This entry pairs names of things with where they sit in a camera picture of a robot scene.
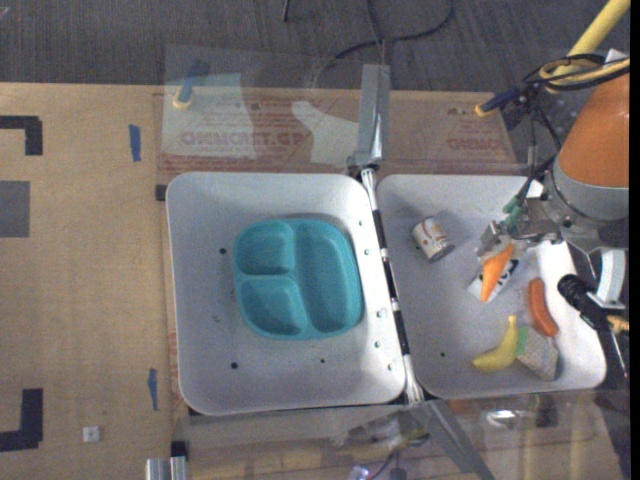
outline teal divided plate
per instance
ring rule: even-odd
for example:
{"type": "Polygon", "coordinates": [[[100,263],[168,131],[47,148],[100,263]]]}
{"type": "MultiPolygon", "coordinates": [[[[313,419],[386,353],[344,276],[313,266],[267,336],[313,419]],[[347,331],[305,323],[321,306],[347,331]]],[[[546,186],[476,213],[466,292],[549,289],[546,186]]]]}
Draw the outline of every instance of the teal divided plate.
{"type": "Polygon", "coordinates": [[[263,336],[328,338],[362,316],[353,249],[328,222],[276,219],[246,227],[234,243],[233,270],[240,312],[263,336]]]}

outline wooden surface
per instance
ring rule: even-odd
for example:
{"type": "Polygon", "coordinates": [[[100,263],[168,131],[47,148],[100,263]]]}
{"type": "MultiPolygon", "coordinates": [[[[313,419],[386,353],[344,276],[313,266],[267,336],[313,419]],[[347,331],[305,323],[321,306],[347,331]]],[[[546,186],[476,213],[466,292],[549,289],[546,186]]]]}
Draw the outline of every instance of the wooden surface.
{"type": "Polygon", "coordinates": [[[29,238],[0,238],[0,431],[17,430],[22,389],[44,390],[44,439],[0,453],[2,479],[142,478],[147,458],[169,455],[154,90],[0,85],[1,115],[44,128],[43,156],[24,155],[22,131],[0,130],[0,179],[31,187],[29,238]],[[102,440],[84,444],[91,425],[102,440]]]}

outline toy carrot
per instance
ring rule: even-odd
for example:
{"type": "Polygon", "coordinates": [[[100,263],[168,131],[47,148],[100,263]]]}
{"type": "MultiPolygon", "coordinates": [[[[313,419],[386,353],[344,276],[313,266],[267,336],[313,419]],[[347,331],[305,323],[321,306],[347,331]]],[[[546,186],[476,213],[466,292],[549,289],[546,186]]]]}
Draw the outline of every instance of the toy carrot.
{"type": "Polygon", "coordinates": [[[482,264],[482,290],[480,291],[480,300],[482,302],[489,300],[489,296],[498,284],[507,262],[513,255],[514,249],[513,242],[511,242],[501,252],[485,260],[482,264]]]}
{"type": "Polygon", "coordinates": [[[550,338],[558,334],[558,325],[544,300],[544,281],[539,277],[529,281],[529,311],[538,332],[550,338]]]}

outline banana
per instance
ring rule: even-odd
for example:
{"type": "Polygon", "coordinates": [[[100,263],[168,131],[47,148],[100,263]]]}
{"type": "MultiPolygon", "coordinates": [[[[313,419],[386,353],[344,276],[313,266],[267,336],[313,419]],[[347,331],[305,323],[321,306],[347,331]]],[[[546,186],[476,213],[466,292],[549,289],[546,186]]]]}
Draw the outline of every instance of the banana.
{"type": "Polygon", "coordinates": [[[497,372],[506,368],[516,358],[516,345],[518,344],[518,327],[516,317],[509,317],[509,328],[502,338],[502,342],[496,348],[476,356],[473,366],[486,373],[497,372]]]}

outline gray square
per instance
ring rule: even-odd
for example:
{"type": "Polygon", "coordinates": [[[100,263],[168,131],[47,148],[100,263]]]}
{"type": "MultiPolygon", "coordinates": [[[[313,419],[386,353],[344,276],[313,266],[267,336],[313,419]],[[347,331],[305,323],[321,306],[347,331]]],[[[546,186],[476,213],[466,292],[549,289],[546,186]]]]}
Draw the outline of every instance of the gray square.
{"type": "Polygon", "coordinates": [[[0,238],[29,236],[28,181],[0,181],[0,238]]]}

